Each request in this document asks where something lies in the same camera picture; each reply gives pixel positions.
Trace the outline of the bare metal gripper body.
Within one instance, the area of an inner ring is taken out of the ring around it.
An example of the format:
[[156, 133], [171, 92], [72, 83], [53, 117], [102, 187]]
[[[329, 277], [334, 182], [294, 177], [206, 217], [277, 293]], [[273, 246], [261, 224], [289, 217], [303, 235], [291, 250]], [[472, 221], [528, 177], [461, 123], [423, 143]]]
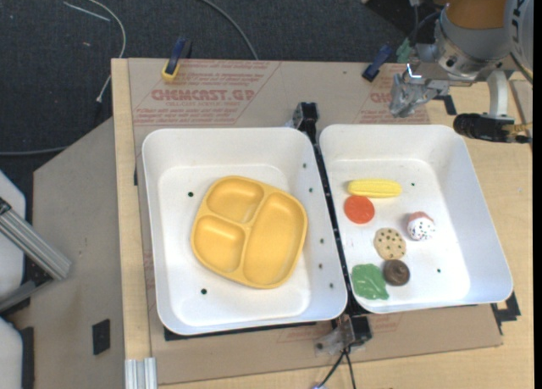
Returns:
[[406, 68], [395, 76], [396, 94], [446, 94], [451, 86], [485, 81], [502, 68], [502, 59], [474, 58], [449, 42], [418, 43]]

